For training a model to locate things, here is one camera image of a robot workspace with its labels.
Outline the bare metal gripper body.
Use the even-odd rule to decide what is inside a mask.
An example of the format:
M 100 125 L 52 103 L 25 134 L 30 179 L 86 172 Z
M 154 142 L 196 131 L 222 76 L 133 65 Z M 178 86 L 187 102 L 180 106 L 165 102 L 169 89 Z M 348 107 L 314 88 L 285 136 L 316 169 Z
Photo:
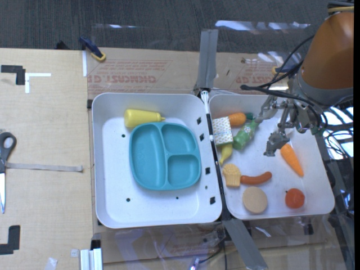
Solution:
M 321 131 L 321 114 L 316 112 L 314 106 L 293 98 L 288 98 L 287 104 L 289 111 L 287 124 L 290 128 L 295 128 L 299 133 L 310 131 L 311 134 L 318 134 Z

